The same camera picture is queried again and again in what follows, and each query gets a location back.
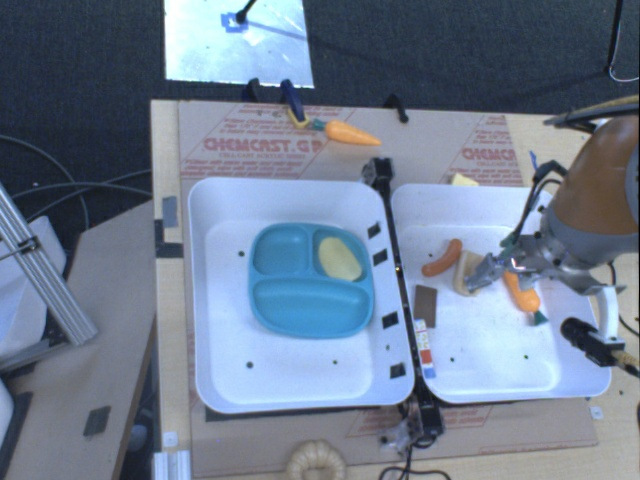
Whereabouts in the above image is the beige doughnut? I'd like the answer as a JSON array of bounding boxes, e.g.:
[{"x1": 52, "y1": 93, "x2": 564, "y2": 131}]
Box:
[{"x1": 285, "y1": 438, "x2": 348, "y2": 480}]

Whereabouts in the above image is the yellow oval biscuit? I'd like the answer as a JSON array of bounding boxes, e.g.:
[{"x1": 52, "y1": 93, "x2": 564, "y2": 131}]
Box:
[{"x1": 317, "y1": 236, "x2": 364, "y2": 284}]

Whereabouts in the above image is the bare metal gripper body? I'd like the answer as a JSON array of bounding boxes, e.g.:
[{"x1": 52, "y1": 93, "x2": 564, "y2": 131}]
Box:
[{"x1": 485, "y1": 235, "x2": 604, "y2": 297}]

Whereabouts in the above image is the blue divided plate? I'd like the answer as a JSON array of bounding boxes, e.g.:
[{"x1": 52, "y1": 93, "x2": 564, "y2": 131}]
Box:
[{"x1": 247, "y1": 221, "x2": 377, "y2": 341}]

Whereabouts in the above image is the orange carrot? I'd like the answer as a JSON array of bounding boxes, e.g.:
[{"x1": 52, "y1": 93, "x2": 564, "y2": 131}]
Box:
[
  {"x1": 501, "y1": 269, "x2": 550, "y2": 327},
  {"x1": 311, "y1": 118, "x2": 383, "y2": 148}
]

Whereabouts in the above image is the brown rectangular bar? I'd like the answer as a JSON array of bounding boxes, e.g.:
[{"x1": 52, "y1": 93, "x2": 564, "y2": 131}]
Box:
[{"x1": 413, "y1": 284, "x2": 440, "y2": 330}]

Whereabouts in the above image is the thin black and white rod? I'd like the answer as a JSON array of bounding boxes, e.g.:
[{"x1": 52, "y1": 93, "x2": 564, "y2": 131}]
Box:
[{"x1": 379, "y1": 177, "x2": 429, "y2": 412}]

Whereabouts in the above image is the orange sausage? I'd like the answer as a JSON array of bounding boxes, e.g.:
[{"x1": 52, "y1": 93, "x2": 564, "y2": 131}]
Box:
[{"x1": 420, "y1": 238, "x2": 464, "y2": 278}]

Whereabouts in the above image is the white plastic tray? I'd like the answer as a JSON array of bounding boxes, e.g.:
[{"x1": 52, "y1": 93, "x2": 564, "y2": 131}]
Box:
[
  {"x1": 389, "y1": 182, "x2": 614, "y2": 405},
  {"x1": 187, "y1": 176, "x2": 417, "y2": 415}
]

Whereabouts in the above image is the beige bread slice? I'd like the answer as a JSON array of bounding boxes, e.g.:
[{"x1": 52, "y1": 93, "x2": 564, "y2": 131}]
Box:
[{"x1": 451, "y1": 249, "x2": 487, "y2": 298}]

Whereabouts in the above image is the brown cardboard board red print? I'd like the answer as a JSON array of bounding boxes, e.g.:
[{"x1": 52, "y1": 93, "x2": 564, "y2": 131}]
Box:
[{"x1": 177, "y1": 100, "x2": 601, "y2": 465}]

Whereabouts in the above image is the black cylinder on white bracket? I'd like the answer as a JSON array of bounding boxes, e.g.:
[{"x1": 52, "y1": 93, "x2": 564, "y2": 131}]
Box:
[{"x1": 559, "y1": 285, "x2": 629, "y2": 369}]

